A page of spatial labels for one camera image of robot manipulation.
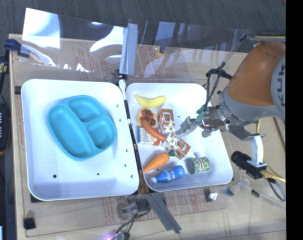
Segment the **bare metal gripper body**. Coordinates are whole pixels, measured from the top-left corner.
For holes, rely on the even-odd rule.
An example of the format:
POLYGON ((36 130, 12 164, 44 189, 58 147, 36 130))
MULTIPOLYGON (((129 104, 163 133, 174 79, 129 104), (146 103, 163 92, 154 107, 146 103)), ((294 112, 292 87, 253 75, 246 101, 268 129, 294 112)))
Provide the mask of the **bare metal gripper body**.
POLYGON ((203 132, 225 131, 226 125, 218 115, 216 107, 209 106, 198 110, 198 126, 203 132))

